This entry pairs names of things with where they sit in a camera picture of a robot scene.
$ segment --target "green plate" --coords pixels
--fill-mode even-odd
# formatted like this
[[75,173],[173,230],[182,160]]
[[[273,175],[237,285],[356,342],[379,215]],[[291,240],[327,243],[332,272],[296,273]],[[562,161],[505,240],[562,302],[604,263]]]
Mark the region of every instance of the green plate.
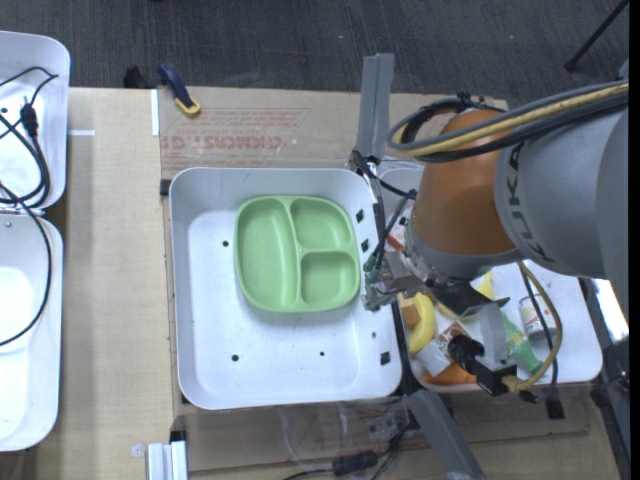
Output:
[[280,313],[344,306],[360,287],[349,217],[328,199],[264,196],[236,214],[235,262],[244,297]]

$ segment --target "white plastic container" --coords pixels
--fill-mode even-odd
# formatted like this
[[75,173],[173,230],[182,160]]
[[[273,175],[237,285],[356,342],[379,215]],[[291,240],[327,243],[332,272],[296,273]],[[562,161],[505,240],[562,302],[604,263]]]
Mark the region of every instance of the white plastic container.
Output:
[[[0,52],[0,83],[33,66],[57,75],[42,87],[48,75],[41,70],[0,85],[0,112],[12,124],[20,119],[25,98],[31,100],[35,94],[33,107],[51,188],[33,209],[49,239],[53,267],[40,318],[23,336],[0,347],[0,452],[6,452],[42,441],[58,416],[63,243],[44,214],[65,188],[70,55],[49,37],[6,31],[0,31]],[[21,124],[16,127],[26,134]],[[5,132],[6,125],[0,123],[0,179],[12,192],[24,195],[38,183],[39,170],[15,135],[2,135]],[[21,208],[0,204],[0,342],[24,329],[38,312],[47,271],[45,242],[33,218]]]
[[355,297],[330,311],[274,313],[242,296],[234,219],[243,203],[264,195],[338,204],[350,218],[361,265],[377,244],[369,187],[346,169],[193,168],[178,174],[169,201],[183,395],[207,410],[390,395],[402,374],[393,315],[390,306],[364,307],[364,279]]
[[[418,187],[422,177],[422,169],[396,168],[384,172],[381,178],[387,183],[402,190],[410,190]],[[385,191],[385,208],[394,208],[400,200],[399,196]],[[580,285],[575,277],[556,274],[539,265],[526,260],[528,267],[536,275],[549,297],[556,306],[563,323],[563,341],[557,359],[559,364],[558,383],[586,382],[598,375],[602,369],[602,350],[593,328],[587,304],[582,295]],[[507,317],[524,331],[524,325],[520,318],[518,301],[527,292],[522,282],[520,271],[516,264],[502,265],[491,269],[493,287],[493,300],[509,298],[509,302],[502,310]],[[454,320],[442,311],[436,310],[436,332],[446,329]],[[480,325],[475,319],[463,320],[465,329],[474,339],[482,340]],[[406,329],[407,339],[411,331]],[[545,340],[532,342],[533,352],[540,360],[546,359],[549,354]],[[461,391],[476,391],[480,388],[475,383],[436,385],[425,380],[427,370],[424,364],[417,358],[411,359],[411,370],[422,385],[433,391],[454,393]],[[529,372],[519,370],[518,375],[528,377]],[[539,384],[548,384],[551,380],[551,370],[542,376]]]

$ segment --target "metal stand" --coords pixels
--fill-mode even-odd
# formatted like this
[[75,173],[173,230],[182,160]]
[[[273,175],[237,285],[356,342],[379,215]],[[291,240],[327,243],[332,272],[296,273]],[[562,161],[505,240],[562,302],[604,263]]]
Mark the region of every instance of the metal stand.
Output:
[[[355,151],[366,159],[384,156],[385,136],[389,128],[389,100],[393,79],[393,54],[365,57],[360,95],[360,121]],[[438,393],[426,390],[411,372],[407,344],[402,333],[402,316],[397,302],[391,303],[396,337],[402,361],[400,394],[420,430],[427,437],[438,459],[452,480],[483,480],[484,472],[475,459],[460,429]]]
[[602,33],[606,30],[606,28],[611,24],[611,22],[616,18],[616,16],[618,16],[618,14],[620,14],[622,12],[622,9],[624,9],[626,7],[626,5],[629,3],[629,0],[622,0],[622,2],[620,2],[618,4],[618,6],[613,10],[613,12],[607,17],[606,20],[604,20],[602,22],[602,25],[600,25],[598,27],[598,30],[596,30],[593,35],[587,39],[587,42],[584,43],[584,45],[582,46],[582,48],[580,48],[576,54],[571,58],[571,60],[569,60],[565,65],[565,69],[569,72],[569,73],[573,73],[573,71],[576,69],[576,63],[580,60],[580,58],[587,52],[587,50],[591,47],[591,45],[593,43],[596,42],[596,40],[602,35]]
[[603,317],[598,287],[590,279],[580,279],[589,314],[602,348],[604,365],[593,382],[591,399],[602,412],[611,451],[621,480],[631,479],[631,383],[629,378],[629,337],[613,341]]

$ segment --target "black cable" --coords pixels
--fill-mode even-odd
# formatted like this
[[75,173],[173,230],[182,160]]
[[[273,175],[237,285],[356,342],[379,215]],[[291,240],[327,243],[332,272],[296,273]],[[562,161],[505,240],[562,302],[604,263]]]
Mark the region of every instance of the black cable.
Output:
[[[51,80],[57,78],[58,75],[52,74],[40,66],[34,66],[25,69],[17,75],[14,75],[6,80],[3,80],[2,82],[0,82],[0,87],[32,71],[42,71],[47,75],[47,78],[40,82],[40,84],[38,84],[38,86],[34,89],[30,100],[25,97],[25,104],[20,109],[20,119],[18,119],[18,121],[16,121],[15,123],[11,123],[2,115],[2,113],[0,113],[0,121],[7,127],[7,131],[0,135],[0,139],[5,137],[9,133],[13,133],[13,135],[22,143],[22,145],[35,161],[40,172],[40,180],[33,190],[31,190],[27,194],[21,195],[18,198],[18,202],[23,203],[25,201],[29,201],[39,194],[38,199],[29,204],[29,206],[31,207],[39,207],[46,201],[47,197],[49,196],[51,190],[51,177],[44,152],[38,140],[38,118],[33,105],[40,90]],[[18,130],[17,127],[20,124],[22,124],[22,126],[27,131],[27,134],[31,139],[31,143],[29,143],[25,136]],[[16,202],[16,200],[13,200],[11,198],[0,198],[0,204],[15,204]]]
[[303,476],[311,475],[321,475],[323,473],[333,473],[333,471],[331,469],[312,469],[309,471],[301,471],[300,473],[295,473],[294,475],[283,478],[282,480],[294,480],[294,478],[302,478]]
[[393,213],[393,215],[391,216],[391,219],[389,220],[388,224],[384,228],[384,238],[381,242],[378,242],[378,245],[376,245],[376,248],[373,250],[373,253],[372,253],[376,258],[375,265],[377,268],[380,268],[380,266],[382,265],[382,260],[384,258],[384,244],[386,243],[387,238],[389,237],[389,233],[391,233],[393,226],[395,226],[396,221],[402,214],[402,211],[404,210],[404,207],[407,205],[407,202],[409,201],[409,199],[412,199],[411,196],[413,196],[413,199],[415,199],[415,196],[417,193],[418,192],[414,189],[411,189],[407,193],[407,195],[402,199],[402,201],[398,203],[398,207],[396,208],[396,211]]
[[[23,109],[30,108],[32,113],[29,112],[28,115],[35,116],[35,110],[33,109],[33,107],[27,107],[27,105],[29,104],[27,103],[25,107],[23,107]],[[22,145],[29,152],[29,154],[35,161],[36,165],[38,166],[38,170],[40,171],[40,181],[38,182],[38,185],[36,185],[36,187],[33,190],[31,190],[31,192],[19,197],[20,201],[28,201],[29,199],[31,199],[32,197],[35,197],[38,193],[40,193],[40,197],[38,198],[38,200],[30,204],[30,206],[32,207],[38,207],[44,202],[44,200],[49,195],[51,183],[50,183],[49,168],[47,166],[47,162],[44,157],[42,148],[40,147],[40,144],[38,142],[37,133],[35,137],[31,138],[33,144],[29,144],[29,141],[25,138],[25,136],[22,133],[20,133],[20,131],[15,126],[13,126],[13,124],[11,124],[7,119],[5,119],[5,117],[2,114],[0,114],[0,121],[2,121],[2,123],[7,128],[9,128],[9,130],[13,132],[15,137],[22,143]],[[11,198],[0,198],[0,204],[14,204],[14,203],[15,201],[12,200]]]
[[389,466],[391,466],[392,462],[398,458],[398,451],[400,450],[400,441],[402,440],[404,433],[407,431],[408,428],[409,428],[409,425],[405,425],[396,433],[395,436],[391,438],[387,451],[379,455],[379,458],[386,456],[386,459],[380,465],[380,467],[376,470],[376,472],[373,474],[370,480],[376,480],[377,478],[380,478],[382,473],[384,473],[387,469],[389,469]]
[[[551,333],[549,332],[549,326],[545,321],[544,315],[542,314],[542,310],[540,309],[540,305],[538,304],[538,301],[536,300],[536,296],[533,293],[531,281],[529,281],[529,278],[526,276],[524,272],[521,271],[520,274],[522,275],[525,288],[527,289],[527,293],[529,294],[529,298],[531,299],[531,303],[533,304],[533,309],[538,315],[538,319],[540,320],[540,323],[542,324],[542,328],[544,329],[544,335],[545,335],[545,338],[547,339],[547,345],[549,345],[549,350],[551,350],[553,348],[553,339],[551,338]],[[547,398],[549,398],[549,396],[551,396],[551,394],[555,390],[558,382],[558,360],[556,358],[553,359],[553,363],[551,363],[551,368],[552,368],[551,382],[549,383],[547,388],[542,392],[541,395],[534,395],[531,391],[520,391],[520,394],[519,394],[520,397],[526,400],[527,402],[531,402],[534,404],[543,402]]]
[[440,114],[456,113],[459,114],[464,110],[475,108],[478,110],[495,110],[496,112],[505,112],[504,109],[487,105],[484,98],[480,98],[480,102],[476,103],[471,99],[471,94],[467,92],[458,93],[457,99],[449,98],[437,101],[431,105],[422,107],[415,116],[409,120],[407,126],[402,130],[400,142],[409,144],[415,142],[418,132],[422,127],[431,121],[431,119]]
[[587,87],[581,87],[579,89],[573,89],[567,92],[563,92],[560,94],[554,94],[552,96],[548,96],[546,98],[543,98],[541,100],[537,100],[537,101],[533,101],[531,103],[527,103],[525,105],[522,105],[520,107],[517,107],[515,109],[512,110],[507,110],[501,113],[501,115],[495,116],[495,117],[491,117],[487,120],[481,121],[479,123],[467,126],[465,128],[459,129],[459,130],[455,130],[453,132],[449,132],[449,133],[445,133],[442,135],[438,135],[436,137],[430,137],[427,139],[421,139],[419,141],[415,141],[413,143],[395,143],[393,141],[393,136],[396,134],[396,132],[402,128],[403,126],[407,125],[409,122],[411,122],[413,119],[416,119],[420,116],[420,113],[422,112],[422,109],[409,114],[408,116],[404,117],[403,119],[401,119],[398,123],[396,123],[394,126],[391,127],[391,129],[387,132],[387,136],[386,136],[386,143],[389,147],[393,148],[393,149],[399,149],[399,150],[412,150],[415,149],[416,147],[423,147],[423,146],[432,146],[432,145],[436,145],[436,144],[441,144],[443,142],[446,142],[448,140],[457,138],[465,133],[471,133],[480,129],[484,129],[490,125],[493,124],[498,124],[501,123],[507,119],[513,118],[513,117],[518,117],[521,116],[523,114],[526,114],[530,111],[533,110],[537,110],[539,108],[551,105],[551,104],[555,104],[555,103],[559,103],[561,101],[573,98],[573,97],[577,97],[577,96],[583,96],[585,94],[590,94],[592,92],[598,91],[598,90],[602,90],[602,89],[609,89],[609,88],[615,88],[621,85],[624,85],[628,83],[626,80],[623,81],[615,81],[615,82],[607,82],[604,84],[599,84],[599,85],[592,85],[592,86],[587,86]]
[[384,206],[382,203],[382,199],[373,205],[373,214],[381,215],[382,218],[376,217],[376,229],[378,231],[378,244],[382,244],[382,247],[379,253],[376,255],[376,263],[375,268],[380,269],[382,266],[382,259],[384,257],[384,241],[386,240],[386,229],[384,227]]
[[53,253],[51,252],[51,243],[49,242],[49,237],[47,236],[47,232],[45,231],[45,229],[42,226],[42,223],[40,222],[38,217],[31,210],[31,208],[29,208],[18,196],[16,196],[11,190],[9,190],[2,183],[2,181],[0,181],[0,190],[4,191],[6,194],[8,194],[9,197],[12,198],[12,200],[14,201],[14,203],[16,205],[20,204],[20,206],[22,206],[22,208],[27,212],[27,214],[33,219],[33,222],[36,223],[36,226],[38,226],[38,230],[40,231],[40,234],[44,238],[45,247],[47,249],[47,278],[46,278],[46,283],[45,283],[45,288],[44,288],[44,295],[42,297],[42,302],[40,304],[40,308],[38,309],[37,313],[35,314],[35,316],[31,320],[31,322],[29,322],[29,324],[24,329],[22,329],[17,334],[14,334],[10,338],[7,338],[7,339],[4,339],[4,340],[0,341],[0,347],[3,347],[5,345],[8,345],[9,343],[12,343],[15,340],[21,338],[27,332],[29,332],[31,330],[31,328],[38,322],[38,320],[42,316],[42,313],[44,313],[44,309],[47,306],[47,301],[49,300],[49,292],[51,291],[51,274],[52,274],[52,271],[53,271]]
[[[356,164],[356,167],[360,169],[360,171],[367,177],[371,170],[367,166],[364,158],[362,158],[362,154],[359,151],[353,150],[352,158]],[[378,243],[384,244],[385,240],[385,212],[384,212],[384,202],[382,201],[382,194],[380,193],[379,181],[378,178],[372,176],[369,180],[369,186],[373,191],[373,195],[375,197],[375,202],[373,203],[373,216],[376,223],[376,231],[378,235]],[[382,263],[382,258],[376,259],[376,268],[380,268],[380,264]]]
[[540,121],[528,123],[514,129],[505,137],[494,140],[492,142],[488,142],[481,146],[475,146],[455,151],[442,151],[439,153],[417,156],[415,158],[422,162],[442,163],[453,162],[455,160],[461,160],[463,158],[482,155],[491,151],[496,151],[498,149],[503,149],[515,144],[519,144],[520,142],[523,142],[525,140],[536,139],[542,133],[561,128],[582,119],[587,119],[596,115],[607,114],[609,112],[615,112],[621,107],[627,106],[628,104],[629,95],[620,94],[617,96],[613,96],[607,100],[589,103],[582,107],[565,111],[559,115],[550,116]]
[[[2,82],[0,82],[0,87],[2,87],[3,85],[8,84],[9,82],[13,82],[14,80],[26,75],[27,73],[31,72],[31,71],[35,71],[35,70],[39,70],[42,71],[43,73],[45,73],[47,75],[47,79],[43,80],[42,82],[40,82],[40,84],[38,84],[38,86],[35,88],[33,94],[31,95],[31,101],[29,101],[29,103],[33,106],[35,100],[36,100],[36,96],[38,95],[38,93],[40,92],[40,90],[47,85],[49,82],[51,82],[51,80],[53,80],[54,78],[58,78],[58,76],[60,75],[54,75],[52,73],[49,73],[46,69],[40,67],[40,66],[34,66],[32,68],[29,69],[25,69],[24,71],[18,73],[17,75],[12,76],[11,78],[7,78],[6,80],[3,80]],[[13,126],[18,126],[20,123],[22,122],[22,117],[20,119],[18,119],[15,123],[13,123]],[[2,139],[3,137],[5,137],[6,135],[8,135],[11,132],[11,130],[7,130],[6,132],[0,134],[0,139]]]
[[371,169],[369,169],[369,166],[367,165],[367,163],[364,161],[364,158],[362,158],[362,155],[360,154],[360,152],[354,150],[352,152],[353,158],[356,162],[356,167],[358,167],[358,169],[360,169],[363,173],[365,173],[367,176],[369,176],[369,178],[372,179],[376,179],[378,180],[378,183],[380,183],[380,185],[382,186],[382,188],[387,189],[389,192],[393,192],[394,194],[396,194],[397,196],[401,196],[401,197],[407,197],[409,199],[415,199],[415,194],[414,195],[410,195],[409,192],[405,192],[404,190],[400,190],[397,187],[394,187],[393,185],[390,185],[389,183],[387,183],[384,180],[381,180],[380,178],[378,178],[372,171]]

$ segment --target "orange object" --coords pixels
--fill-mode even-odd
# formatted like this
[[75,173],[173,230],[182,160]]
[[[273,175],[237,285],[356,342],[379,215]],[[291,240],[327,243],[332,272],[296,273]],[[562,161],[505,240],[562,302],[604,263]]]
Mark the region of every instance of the orange object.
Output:
[[425,373],[422,377],[425,382],[436,386],[448,386],[451,384],[472,384],[476,381],[476,376],[465,372],[456,363],[451,363],[435,377],[430,373]]
[[[451,119],[442,133],[479,123],[499,114],[472,110]],[[480,146],[504,137],[508,130],[453,149]],[[491,255],[514,248],[498,218],[493,174],[499,151],[455,162],[427,163],[416,197],[413,226],[418,237],[442,252]]]

